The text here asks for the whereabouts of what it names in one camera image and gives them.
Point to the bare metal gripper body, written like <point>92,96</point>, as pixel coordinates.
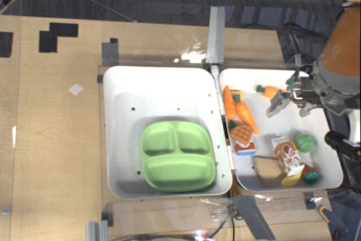
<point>306,95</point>

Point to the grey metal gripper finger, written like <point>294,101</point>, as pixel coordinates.
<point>277,104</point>
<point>306,111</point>

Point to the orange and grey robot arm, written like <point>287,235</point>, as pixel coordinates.
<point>342,45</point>

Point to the small orange carrot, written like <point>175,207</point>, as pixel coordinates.
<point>271,91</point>

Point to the white plastic tray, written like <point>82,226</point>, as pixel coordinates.
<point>169,93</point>
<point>285,127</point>

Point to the green broccoli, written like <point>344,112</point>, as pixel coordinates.
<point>305,143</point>

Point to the thick orange carrot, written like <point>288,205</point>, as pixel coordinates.
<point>246,117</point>

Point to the brown waffle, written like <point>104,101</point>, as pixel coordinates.
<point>241,133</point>

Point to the long orange carrot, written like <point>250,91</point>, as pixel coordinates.
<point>229,104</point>

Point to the orange and white carton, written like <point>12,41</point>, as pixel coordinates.
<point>288,158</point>

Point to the red and white carton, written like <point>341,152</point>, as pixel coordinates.
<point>244,149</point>

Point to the red strawberry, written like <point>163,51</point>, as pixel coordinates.
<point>310,175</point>

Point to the tan bread slice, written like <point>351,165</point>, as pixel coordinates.
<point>268,170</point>

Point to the yellow banana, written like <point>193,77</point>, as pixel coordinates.
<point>291,180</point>

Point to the green divided plate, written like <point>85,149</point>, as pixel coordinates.
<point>177,166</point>

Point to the black cylinder on white bracket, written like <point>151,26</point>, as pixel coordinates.
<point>338,140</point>

